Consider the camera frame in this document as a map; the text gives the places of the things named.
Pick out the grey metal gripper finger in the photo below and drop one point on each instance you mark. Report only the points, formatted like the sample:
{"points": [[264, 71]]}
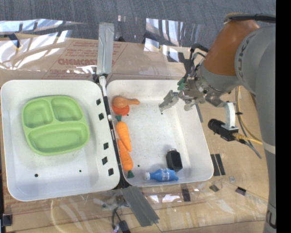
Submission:
{"points": [[189, 105], [168, 101]]}

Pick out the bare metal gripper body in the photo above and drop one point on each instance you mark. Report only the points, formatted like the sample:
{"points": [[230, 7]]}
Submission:
{"points": [[196, 91]]}

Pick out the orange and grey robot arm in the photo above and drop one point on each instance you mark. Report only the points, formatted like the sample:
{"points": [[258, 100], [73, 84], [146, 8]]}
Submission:
{"points": [[254, 64]]}

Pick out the white plastic tray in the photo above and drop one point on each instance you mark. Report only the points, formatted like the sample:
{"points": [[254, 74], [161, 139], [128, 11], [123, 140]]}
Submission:
{"points": [[152, 135], [55, 178]]}

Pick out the orange toy fruit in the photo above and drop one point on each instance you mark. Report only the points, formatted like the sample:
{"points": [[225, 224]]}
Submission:
{"points": [[122, 110]]}

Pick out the brown cardboard board, red print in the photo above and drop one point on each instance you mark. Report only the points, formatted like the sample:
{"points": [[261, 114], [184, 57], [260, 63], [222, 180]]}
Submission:
{"points": [[145, 59]]}

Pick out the tan toy chicken drumstick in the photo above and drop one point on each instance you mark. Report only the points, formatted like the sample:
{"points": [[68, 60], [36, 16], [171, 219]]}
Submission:
{"points": [[121, 101]]}

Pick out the orange toy carrot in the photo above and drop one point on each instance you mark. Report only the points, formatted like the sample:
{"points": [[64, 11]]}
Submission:
{"points": [[126, 160], [124, 132]]}

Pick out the black bottle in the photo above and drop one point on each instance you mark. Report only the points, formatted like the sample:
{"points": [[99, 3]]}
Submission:
{"points": [[174, 160]]}

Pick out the thin black and white rod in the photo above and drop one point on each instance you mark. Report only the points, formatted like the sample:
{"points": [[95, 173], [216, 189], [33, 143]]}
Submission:
{"points": [[111, 127]]}

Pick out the blue plastic bottle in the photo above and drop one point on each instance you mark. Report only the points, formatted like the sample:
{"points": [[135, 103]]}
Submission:
{"points": [[163, 175]]}

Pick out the green divided plate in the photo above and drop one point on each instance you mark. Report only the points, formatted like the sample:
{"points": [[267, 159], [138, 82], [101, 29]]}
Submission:
{"points": [[55, 135]]}

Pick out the black cylinder on white bracket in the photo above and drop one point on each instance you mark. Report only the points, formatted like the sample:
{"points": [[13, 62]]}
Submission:
{"points": [[224, 130]]}

